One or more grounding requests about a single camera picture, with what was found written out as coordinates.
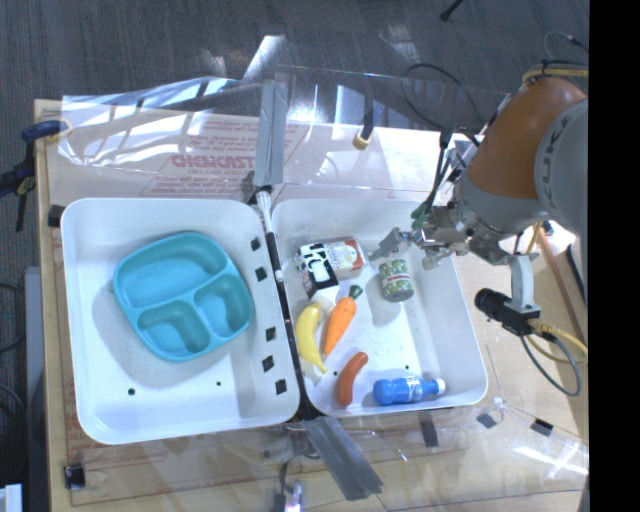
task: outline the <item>copper-colored surface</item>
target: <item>copper-colored surface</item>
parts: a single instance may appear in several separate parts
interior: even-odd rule
[[[556,117],[585,98],[579,87],[558,77],[523,86],[487,130],[469,166],[469,179],[498,196],[537,198],[534,161],[538,145]]]

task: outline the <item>blue plate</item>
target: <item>blue plate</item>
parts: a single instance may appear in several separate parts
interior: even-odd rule
[[[251,293],[231,258],[196,232],[163,238],[123,258],[113,289],[138,337],[167,361],[211,352],[254,316]]]

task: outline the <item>can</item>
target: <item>can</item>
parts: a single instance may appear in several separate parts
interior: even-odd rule
[[[378,267],[382,296],[389,302],[402,302],[413,297],[414,290],[407,262],[402,259],[382,263]]]

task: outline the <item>brown sausage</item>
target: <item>brown sausage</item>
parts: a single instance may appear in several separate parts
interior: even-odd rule
[[[369,361],[369,356],[364,352],[358,352],[345,365],[338,377],[338,403],[346,407],[353,400],[353,382],[360,369]]]

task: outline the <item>carrot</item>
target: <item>carrot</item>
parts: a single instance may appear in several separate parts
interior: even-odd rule
[[[353,400],[353,383],[362,367],[369,361],[369,356],[365,352],[358,352],[345,365],[338,377],[338,403],[346,407]]]
[[[322,352],[329,355],[335,348],[342,335],[349,327],[356,314],[356,299],[362,293],[362,288],[354,284],[349,288],[349,295],[342,297],[333,308],[327,325],[327,336],[324,340]]]

